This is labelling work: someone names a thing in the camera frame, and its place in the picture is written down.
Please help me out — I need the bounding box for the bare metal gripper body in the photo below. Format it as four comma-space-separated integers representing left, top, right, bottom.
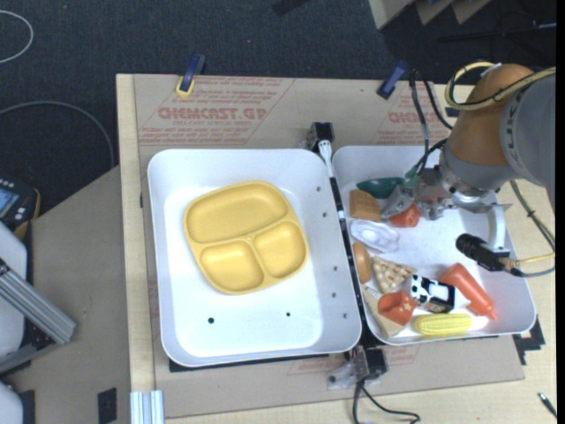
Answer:
411, 168, 499, 214

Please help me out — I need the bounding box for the brown bun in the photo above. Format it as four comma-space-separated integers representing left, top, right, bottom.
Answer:
351, 241, 373, 285

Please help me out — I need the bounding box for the white plastic tray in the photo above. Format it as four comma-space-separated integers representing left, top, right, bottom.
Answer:
330, 144, 538, 347
147, 148, 364, 368

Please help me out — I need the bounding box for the beige wedge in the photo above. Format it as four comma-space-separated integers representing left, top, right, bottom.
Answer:
361, 285, 405, 339

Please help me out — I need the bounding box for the yellow divided plate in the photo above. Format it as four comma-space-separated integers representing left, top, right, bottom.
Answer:
182, 180, 309, 296

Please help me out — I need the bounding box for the black and white carton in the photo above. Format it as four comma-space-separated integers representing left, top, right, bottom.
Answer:
409, 274, 457, 314

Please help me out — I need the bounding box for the yellow corn cob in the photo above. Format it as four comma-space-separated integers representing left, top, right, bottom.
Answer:
411, 312, 474, 338

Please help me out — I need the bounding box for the black block with thin wires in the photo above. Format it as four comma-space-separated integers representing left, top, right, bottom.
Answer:
304, 121, 335, 150
327, 345, 389, 391

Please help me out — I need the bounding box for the brown cardboard board red print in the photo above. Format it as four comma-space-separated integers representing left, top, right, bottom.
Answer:
132, 73, 527, 420

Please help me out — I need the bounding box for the orange-brown waffle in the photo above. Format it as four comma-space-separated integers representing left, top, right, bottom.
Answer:
349, 188, 383, 223

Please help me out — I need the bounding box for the red wedge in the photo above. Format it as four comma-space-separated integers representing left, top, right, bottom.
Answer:
388, 201, 423, 229

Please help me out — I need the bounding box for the dark green bowl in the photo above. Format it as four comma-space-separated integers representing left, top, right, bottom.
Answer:
356, 176, 405, 200

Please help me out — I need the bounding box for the thin black and white rod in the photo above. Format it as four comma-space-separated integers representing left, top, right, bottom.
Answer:
318, 140, 371, 349

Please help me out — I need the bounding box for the black pen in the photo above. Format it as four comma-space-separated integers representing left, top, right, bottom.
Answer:
537, 392, 557, 419

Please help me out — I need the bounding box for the black cylinder on white bracket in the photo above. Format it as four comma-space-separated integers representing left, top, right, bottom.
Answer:
456, 201, 513, 274

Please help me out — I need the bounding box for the pizza slice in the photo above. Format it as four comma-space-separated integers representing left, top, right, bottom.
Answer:
371, 255, 418, 295

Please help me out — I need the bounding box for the orange-red bottle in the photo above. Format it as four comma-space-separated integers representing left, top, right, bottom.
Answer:
438, 262, 499, 322

